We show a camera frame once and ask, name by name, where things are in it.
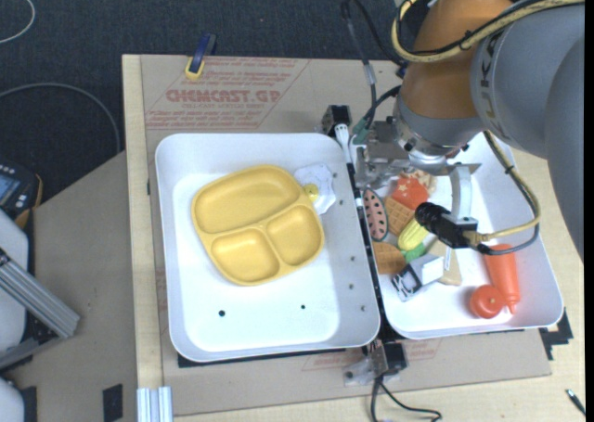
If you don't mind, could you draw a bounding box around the tan pizza slice toy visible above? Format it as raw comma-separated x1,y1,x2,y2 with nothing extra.
401,168,438,195

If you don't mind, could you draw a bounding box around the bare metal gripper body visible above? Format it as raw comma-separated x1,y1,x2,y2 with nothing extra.
348,121,468,190

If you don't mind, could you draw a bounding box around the beige bread slice toy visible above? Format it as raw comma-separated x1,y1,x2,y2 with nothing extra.
433,246,464,287

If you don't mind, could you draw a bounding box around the white plastic tray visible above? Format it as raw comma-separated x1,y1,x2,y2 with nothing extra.
346,131,565,340
154,132,382,363

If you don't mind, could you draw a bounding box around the white fried egg toy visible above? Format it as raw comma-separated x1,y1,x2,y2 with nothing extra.
293,163,337,215

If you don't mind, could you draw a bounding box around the white and black carton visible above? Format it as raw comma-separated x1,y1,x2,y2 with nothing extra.
390,252,446,303

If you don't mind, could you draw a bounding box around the orange round fruit toy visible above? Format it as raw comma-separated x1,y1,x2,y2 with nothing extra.
469,284,506,320

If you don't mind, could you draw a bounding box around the black cylinder on white bracket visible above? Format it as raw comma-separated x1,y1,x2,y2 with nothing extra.
414,165,480,250

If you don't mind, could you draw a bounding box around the yellow divided plate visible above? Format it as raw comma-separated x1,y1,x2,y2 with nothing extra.
190,163,326,288

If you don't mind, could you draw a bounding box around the orange ice cream cone toy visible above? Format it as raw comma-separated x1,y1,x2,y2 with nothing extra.
384,176,431,237

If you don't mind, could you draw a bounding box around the orange squeeze bottle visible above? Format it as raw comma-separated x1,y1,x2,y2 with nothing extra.
482,243,522,315

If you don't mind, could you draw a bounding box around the brown cardboard board red print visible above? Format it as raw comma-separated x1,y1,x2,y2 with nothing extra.
123,54,553,416

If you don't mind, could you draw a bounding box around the yellow corn cob toy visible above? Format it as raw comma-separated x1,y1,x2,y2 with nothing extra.
396,217,440,264

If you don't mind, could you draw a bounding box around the black block with thin wires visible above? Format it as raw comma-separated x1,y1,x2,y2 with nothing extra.
342,340,409,387
320,104,352,134

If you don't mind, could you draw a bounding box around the black pen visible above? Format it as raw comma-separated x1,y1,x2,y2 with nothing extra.
564,389,586,416

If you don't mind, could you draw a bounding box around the brown waffle biscuit toy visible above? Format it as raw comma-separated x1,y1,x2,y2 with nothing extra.
371,240,408,276

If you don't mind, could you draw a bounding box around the watermelon slice toy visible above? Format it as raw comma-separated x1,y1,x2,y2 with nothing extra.
361,187,391,243

